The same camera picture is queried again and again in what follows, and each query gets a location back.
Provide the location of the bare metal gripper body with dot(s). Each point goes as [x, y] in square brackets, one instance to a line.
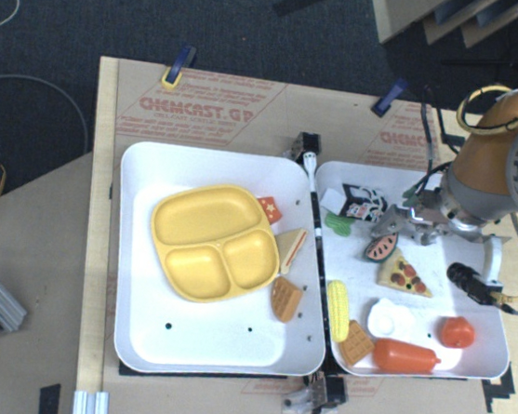
[431, 213]

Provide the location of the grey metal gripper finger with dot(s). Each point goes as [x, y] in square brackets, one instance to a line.
[391, 220]
[427, 236]

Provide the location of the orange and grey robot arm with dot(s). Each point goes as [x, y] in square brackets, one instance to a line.
[490, 155]

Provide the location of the toy watermelon slice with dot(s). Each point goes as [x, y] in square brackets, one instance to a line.
[381, 248]

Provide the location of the black and white milk carton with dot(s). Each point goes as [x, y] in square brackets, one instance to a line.
[361, 203]

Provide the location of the toy pizza slice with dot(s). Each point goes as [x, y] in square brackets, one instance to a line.
[403, 275]

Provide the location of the green toy vegetable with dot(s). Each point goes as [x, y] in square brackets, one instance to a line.
[339, 224]

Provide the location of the thin black and white rod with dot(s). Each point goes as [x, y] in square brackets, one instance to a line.
[318, 237]

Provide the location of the white toy fried egg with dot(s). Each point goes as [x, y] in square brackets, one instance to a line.
[388, 320]

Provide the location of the small orange toy pepper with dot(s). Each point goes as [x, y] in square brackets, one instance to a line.
[457, 332]

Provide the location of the yellow toy corn cob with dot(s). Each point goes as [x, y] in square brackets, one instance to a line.
[338, 309]

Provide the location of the toy sandwich triangle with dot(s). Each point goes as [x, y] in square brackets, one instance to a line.
[290, 247]

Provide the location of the red cube with star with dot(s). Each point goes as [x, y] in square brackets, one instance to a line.
[270, 208]

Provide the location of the brown toy waffle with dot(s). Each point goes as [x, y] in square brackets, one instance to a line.
[356, 344]
[286, 299]

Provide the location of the white plastic tray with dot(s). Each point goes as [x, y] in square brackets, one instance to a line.
[206, 335]
[464, 367]

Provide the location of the yellow divided plate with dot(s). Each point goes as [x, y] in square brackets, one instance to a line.
[210, 223]

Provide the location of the brown cardboard board red print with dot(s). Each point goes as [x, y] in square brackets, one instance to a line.
[233, 114]

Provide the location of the black cylinder on white bracket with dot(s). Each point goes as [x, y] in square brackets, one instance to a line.
[470, 280]

